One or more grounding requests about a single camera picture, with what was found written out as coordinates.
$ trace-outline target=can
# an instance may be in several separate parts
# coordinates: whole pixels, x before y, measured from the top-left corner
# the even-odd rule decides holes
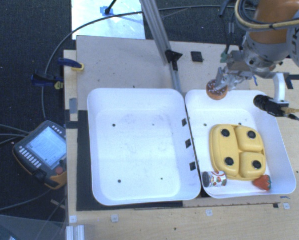
[[[202,180],[205,188],[224,187],[228,182],[224,171],[205,171],[202,174]]]

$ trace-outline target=black mat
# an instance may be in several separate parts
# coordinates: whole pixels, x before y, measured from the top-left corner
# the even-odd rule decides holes
[[[117,209],[177,208],[183,202],[156,202],[133,205],[105,206],[97,202],[92,191],[92,171],[89,119],[87,111],[78,113],[78,158],[77,158],[77,211],[99,211]]]

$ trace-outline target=red toy strawberry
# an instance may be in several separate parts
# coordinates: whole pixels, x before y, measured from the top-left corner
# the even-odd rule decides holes
[[[268,175],[263,175],[262,177],[254,180],[253,185],[261,190],[269,191],[272,187],[271,177]]]

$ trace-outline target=yellow tray with holes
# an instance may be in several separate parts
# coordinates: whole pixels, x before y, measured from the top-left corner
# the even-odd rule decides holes
[[[209,147],[214,170],[224,171],[230,180],[253,181],[265,174],[264,143],[255,129],[218,124],[210,131]]]

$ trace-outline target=black carpet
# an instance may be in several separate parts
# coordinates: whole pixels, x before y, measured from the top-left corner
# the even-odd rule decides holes
[[[159,8],[193,5],[221,5],[225,0],[156,0]],[[217,8],[189,9],[162,13],[171,41],[225,44],[226,35]],[[232,9],[226,11],[229,20]],[[43,72],[59,42],[71,31],[71,0],[0,0],[0,124],[32,131],[43,122],[41,88],[32,86],[31,75]],[[151,33],[145,23],[146,38]],[[243,31],[237,30],[231,43],[239,45]],[[68,40],[57,53],[74,49]],[[54,60],[51,75],[61,75]],[[45,90],[47,119],[60,125],[65,122],[64,95],[52,87]],[[11,133],[0,128],[0,133]],[[0,208],[33,199],[48,190],[29,176],[12,156],[13,143],[0,146]],[[65,189],[51,191],[43,198],[26,205],[0,212],[2,215],[46,220],[56,208],[51,199],[60,202]],[[52,221],[63,221],[59,209]]]

